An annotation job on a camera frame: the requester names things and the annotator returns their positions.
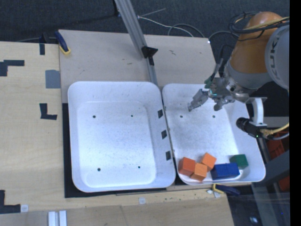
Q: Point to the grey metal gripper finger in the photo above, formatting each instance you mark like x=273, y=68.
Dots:
x=221, y=103
x=198, y=100

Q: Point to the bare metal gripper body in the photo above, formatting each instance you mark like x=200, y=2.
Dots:
x=222, y=88

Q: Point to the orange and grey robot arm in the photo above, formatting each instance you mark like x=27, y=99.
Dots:
x=249, y=55

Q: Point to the white plastic tray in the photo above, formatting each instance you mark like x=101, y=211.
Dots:
x=200, y=135
x=115, y=138

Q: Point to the green cube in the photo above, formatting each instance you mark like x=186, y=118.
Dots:
x=239, y=160

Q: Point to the dark orange cube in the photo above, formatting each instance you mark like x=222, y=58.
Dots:
x=186, y=165

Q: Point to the blue cube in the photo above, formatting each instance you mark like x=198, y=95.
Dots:
x=218, y=172
x=232, y=169

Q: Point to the pale wood board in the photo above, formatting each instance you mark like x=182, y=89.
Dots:
x=105, y=60

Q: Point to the black cylinder on white bracket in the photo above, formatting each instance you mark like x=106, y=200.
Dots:
x=251, y=126

